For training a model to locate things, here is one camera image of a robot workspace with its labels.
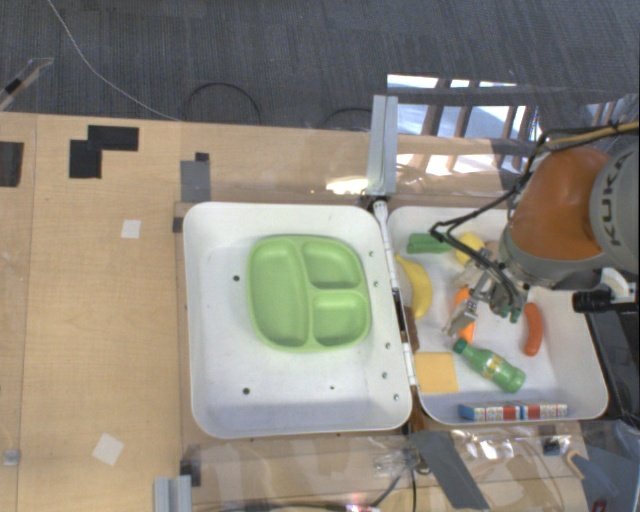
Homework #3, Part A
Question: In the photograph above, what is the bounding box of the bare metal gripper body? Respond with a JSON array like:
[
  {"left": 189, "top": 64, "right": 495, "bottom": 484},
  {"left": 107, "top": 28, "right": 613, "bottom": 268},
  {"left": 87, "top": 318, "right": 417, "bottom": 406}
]
[{"left": 461, "top": 248, "right": 527, "bottom": 321}]

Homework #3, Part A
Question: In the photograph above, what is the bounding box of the orange carrot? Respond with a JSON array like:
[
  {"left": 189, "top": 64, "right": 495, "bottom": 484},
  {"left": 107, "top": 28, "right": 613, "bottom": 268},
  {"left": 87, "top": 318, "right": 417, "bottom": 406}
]
[{"left": 452, "top": 286, "right": 477, "bottom": 346}]

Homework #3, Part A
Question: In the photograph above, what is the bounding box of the yellow banana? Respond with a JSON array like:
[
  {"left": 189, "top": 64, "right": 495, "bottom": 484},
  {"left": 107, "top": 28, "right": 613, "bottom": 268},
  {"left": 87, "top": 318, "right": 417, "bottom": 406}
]
[{"left": 394, "top": 253, "right": 434, "bottom": 321}]

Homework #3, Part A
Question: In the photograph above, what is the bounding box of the yellow cheese slice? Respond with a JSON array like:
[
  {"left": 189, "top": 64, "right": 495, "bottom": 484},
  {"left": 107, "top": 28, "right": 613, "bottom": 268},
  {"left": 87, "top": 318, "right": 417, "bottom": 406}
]
[{"left": 413, "top": 351, "right": 460, "bottom": 396}]

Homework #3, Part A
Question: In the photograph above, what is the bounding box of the yellow lemon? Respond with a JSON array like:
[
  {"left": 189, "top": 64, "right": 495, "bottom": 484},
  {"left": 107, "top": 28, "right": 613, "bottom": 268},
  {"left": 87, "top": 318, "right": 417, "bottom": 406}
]
[{"left": 454, "top": 231, "right": 487, "bottom": 267}]

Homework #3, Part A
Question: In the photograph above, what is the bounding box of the orange sausage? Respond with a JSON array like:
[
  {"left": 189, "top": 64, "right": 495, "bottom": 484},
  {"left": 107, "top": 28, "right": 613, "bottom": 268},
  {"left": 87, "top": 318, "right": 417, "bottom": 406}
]
[{"left": 522, "top": 301, "right": 545, "bottom": 358}]

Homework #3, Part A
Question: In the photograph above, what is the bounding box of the green plastic bottle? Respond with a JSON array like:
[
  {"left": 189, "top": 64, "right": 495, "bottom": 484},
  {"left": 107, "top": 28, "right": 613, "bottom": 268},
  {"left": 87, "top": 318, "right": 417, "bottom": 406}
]
[{"left": 452, "top": 338, "right": 528, "bottom": 394}]

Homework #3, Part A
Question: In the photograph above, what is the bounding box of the green toy vegetable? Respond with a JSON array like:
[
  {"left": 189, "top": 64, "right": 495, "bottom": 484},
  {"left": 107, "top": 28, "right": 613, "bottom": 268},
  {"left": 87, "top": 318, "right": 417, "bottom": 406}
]
[{"left": 405, "top": 232, "right": 454, "bottom": 255}]

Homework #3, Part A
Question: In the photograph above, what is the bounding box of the blue and red carton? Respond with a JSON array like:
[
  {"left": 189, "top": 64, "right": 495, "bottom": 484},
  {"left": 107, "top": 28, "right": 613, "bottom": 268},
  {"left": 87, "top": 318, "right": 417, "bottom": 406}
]
[
  {"left": 457, "top": 402, "right": 523, "bottom": 423},
  {"left": 519, "top": 402, "right": 570, "bottom": 421}
]

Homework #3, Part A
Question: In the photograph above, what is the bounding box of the white plastic tray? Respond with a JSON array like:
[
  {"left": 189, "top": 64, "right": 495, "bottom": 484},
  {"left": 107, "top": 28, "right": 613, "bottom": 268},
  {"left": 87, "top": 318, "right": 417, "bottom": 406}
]
[
  {"left": 387, "top": 205, "right": 610, "bottom": 427},
  {"left": 182, "top": 201, "right": 414, "bottom": 440}
]

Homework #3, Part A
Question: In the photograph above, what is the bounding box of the thin black and white rod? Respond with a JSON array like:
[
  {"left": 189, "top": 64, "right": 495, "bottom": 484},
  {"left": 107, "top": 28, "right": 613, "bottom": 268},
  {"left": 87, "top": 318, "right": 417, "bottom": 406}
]
[{"left": 371, "top": 199, "right": 419, "bottom": 387}]

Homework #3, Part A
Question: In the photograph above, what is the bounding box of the green divided plate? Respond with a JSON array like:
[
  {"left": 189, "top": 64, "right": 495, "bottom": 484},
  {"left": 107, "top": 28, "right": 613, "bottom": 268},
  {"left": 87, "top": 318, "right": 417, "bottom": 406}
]
[{"left": 246, "top": 234, "right": 374, "bottom": 355}]

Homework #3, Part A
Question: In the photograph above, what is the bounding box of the black cylinder on white bracket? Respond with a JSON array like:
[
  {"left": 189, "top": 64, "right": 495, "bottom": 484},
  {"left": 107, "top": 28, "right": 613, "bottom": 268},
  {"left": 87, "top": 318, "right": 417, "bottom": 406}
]
[{"left": 572, "top": 267, "right": 637, "bottom": 314}]

